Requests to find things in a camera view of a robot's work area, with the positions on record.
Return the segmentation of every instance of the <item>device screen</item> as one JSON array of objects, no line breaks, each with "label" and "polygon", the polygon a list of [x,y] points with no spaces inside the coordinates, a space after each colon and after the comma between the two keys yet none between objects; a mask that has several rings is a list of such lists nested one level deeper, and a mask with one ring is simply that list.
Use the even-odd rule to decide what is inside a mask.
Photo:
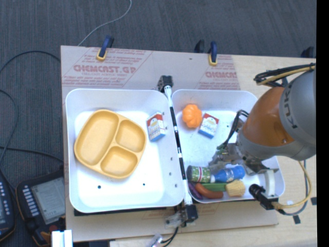
[{"label": "device screen", "polygon": [[46,224],[57,221],[65,214],[64,178],[57,178],[31,187]]},{"label": "device screen", "polygon": [[0,199],[0,224],[3,224],[6,222],[5,219],[5,210],[4,210],[4,206],[2,204],[2,200]]}]

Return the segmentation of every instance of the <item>orange toy vegetable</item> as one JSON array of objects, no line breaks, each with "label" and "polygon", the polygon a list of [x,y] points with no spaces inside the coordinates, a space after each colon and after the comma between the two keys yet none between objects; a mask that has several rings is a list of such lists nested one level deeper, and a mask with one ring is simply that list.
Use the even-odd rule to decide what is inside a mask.
[{"label": "orange toy vegetable", "polygon": [[221,199],[224,196],[222,191],[211,191],[206,189],[201,183],[195,184],[195,190],[208,199]]},{"label": "orange toy vegetable", "polygon": [[189,128],[196,128],[202,121],[202,111],[195,104],[188,104],[182,111],[182,119]]}]

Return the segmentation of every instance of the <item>yellow clamp pad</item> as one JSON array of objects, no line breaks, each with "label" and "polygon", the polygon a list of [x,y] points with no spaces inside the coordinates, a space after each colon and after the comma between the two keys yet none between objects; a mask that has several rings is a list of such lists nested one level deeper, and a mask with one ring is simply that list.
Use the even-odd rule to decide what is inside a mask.
[{"label": "yellow clamp pad", "polygon": [[105,58],[106,58],[106,55],[107,55],[107,51],[105,51],[105,54],[103,57],[99,56],[99,53],[101,52],[101,49],[97,52],[97,56],[96,56],[96,59],[99,60],[99,61],[104,61]]},{"label": "yellow clamp pad", "polygon": [[211,60],[211,54],[209,54],[209,56],[208,56],[208,60],[209,60],[209,65],[210,66],[216,66],[217,65],[217,58],[216,58],[216,61],[215,62],[212,62],[212,60]]}]

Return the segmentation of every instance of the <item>yellow cable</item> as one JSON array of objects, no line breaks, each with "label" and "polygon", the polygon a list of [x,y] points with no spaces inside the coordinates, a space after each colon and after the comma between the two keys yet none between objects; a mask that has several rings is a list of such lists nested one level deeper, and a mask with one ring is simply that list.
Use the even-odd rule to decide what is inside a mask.
[{"label": "yellow cable", "polygon": [[315,66],[311,66],[311,67],[306,67],[306,68],[300,68],[300,69],[295,69],[295,70],[291,70],[289,72],[285,72],[285,73],[282,73],[282,74],[279,74],[279,75],[276,75],[276,76],[272,76],[266,80],[263,80],[261,82],[258,82],[257,85],[264,85],[265,83],[269,82],[269,81],[274,81],[274,80],[277,80],[277,79],[280,79],[280,78],[283,78],[283,77],[286,77],[286,76],[289,76],[289,75],[292,75],[292,74],[295,74],[295,73],[299,73],[299,72],[307,72],[311,69],[315,69]]},{"label": "yellow cable", "polygon": [[308,181],[308,185],[309,185],[309,192],[307,194],[307,196],[305,197],[305,199],[303,199],[302,201],[296,203],[296,204],[292,204],[292,205],[282,205],[280,204],[279,202],[272,202],[272,205],[275,209],[284,209],[284,208],[293,208],[293,207],[297,207],[297,206],[300,206],[301,204],[304,204],[309,198],[310,198],[310,194],[312,192],[312,184],[311,184],[311,181],[310,181],[310,178],[309,178],[309,175],[307,174],[307,171],[306,169],[304,168],[304,166],[302,165],[301,162],[298,162],[299,165],[301,166],[301,168],[303,169],[304,171],[304,174],[307,178],[307,181]]}]

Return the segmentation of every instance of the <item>yellow divided plate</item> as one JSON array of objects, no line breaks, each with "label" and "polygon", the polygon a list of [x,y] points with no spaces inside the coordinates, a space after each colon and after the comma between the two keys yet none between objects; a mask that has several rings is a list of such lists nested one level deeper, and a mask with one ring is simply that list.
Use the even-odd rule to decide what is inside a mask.
[{"label": "yellow divided plate", "polygon": [[135,171],[146,141],[145,131],[135,122],[109,110],[97,110],[82,127],[74,153],[83,165],[122,179]]}]

